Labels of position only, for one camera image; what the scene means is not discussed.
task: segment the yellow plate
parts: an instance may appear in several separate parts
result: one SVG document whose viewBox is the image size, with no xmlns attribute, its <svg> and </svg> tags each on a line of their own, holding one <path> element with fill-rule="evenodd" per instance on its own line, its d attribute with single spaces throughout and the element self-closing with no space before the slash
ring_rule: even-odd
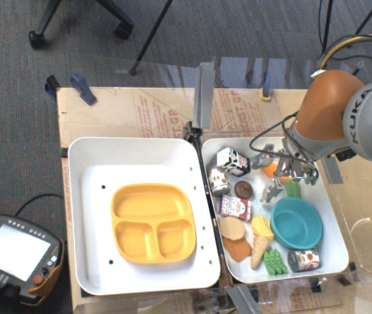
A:
<svg viewBox="0 0 372 314">
<path fill-rule="evenodd" d="M 111 213 L 116 246 L 131 262 L 176 262 L 195 248 L 192 206 L 176 186 L 123 186 L 113 195 Z"/>
</svg>

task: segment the chair leg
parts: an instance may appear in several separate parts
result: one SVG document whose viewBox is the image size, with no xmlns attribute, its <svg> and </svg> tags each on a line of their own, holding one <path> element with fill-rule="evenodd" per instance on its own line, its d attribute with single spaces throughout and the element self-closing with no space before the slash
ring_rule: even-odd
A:
<svg viewBox="0 0 372 314">
<path fill-rule="evenodd" d="M 62 0 L 49 0 L 48 6 L 44 11 L 41 21 L 39 22 L 35 31 L 29 32 L 29 42 L 32 48 L 40 48 L 45 44 L 44 31 L 51 21 L 53 15 L 55 14 L 56 9 Z"/>
<path fill-rule="evenodd" d="M 127 39 L 133 29 L 133 22 L 130 17 L 126 15 L 112 0 L 96 1 L 121 21 L 116 28 L 115 34 L 121 39 Z"/>
</svg>

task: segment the blue bowl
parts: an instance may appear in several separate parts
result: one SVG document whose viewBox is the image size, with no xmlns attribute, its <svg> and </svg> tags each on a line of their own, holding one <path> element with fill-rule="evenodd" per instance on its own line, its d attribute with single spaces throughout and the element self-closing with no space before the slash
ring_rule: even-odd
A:
<svg viewBox="0 0 372 314">
<path fill-rule="evenodd" d="M 270 219 L 275 239 L 289 249 L 313 248 L 322 237 L 322 221 L 305 200 L 287 197 L 273 207 Z"/>
</svg>

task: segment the robotic hand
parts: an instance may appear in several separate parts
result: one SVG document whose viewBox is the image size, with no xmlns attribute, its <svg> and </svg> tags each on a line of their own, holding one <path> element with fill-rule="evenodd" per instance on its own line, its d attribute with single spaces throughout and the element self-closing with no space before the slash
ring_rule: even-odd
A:
<svg viewBox="0 0 372 314">
<path fill-rule="evenodd" d="M 284 128 L 282 152 L 273 152 L 274 145 L 266 145 L 253 161 L 256 169 L 268 166 L 274 155 L 280 157 L 262 201 L 269 202 L 284 189 L 281 176 L 315 184 L 318 170 L 314 162 L 321 158 L 335 154 L 343 161 L 359 154 L 372 161 L 372 83 L 364 85 L 341 70 L 323 71 L 294 116 L 291 126 Z"/>
</svg>

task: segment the tin can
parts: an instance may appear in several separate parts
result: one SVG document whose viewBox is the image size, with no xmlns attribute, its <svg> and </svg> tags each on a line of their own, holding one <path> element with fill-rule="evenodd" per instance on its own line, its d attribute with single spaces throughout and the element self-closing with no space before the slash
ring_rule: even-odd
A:
<svg viewBox="0 0 372 314">
<path fill-rule="evenodd" d="M 293 272 L 316 269 L 319 263 L 318 251 L 315 249 L 293 250 L 288 253 L 288 264 Z"/>
<path fill-rule="evenodd" d="M 214 196 L 221 196 L 231 192 L 229 183 L 225 177 L 225 171 L 221 167 L 215 167 L 207 173 L 209 188 Z"/>
</svg>

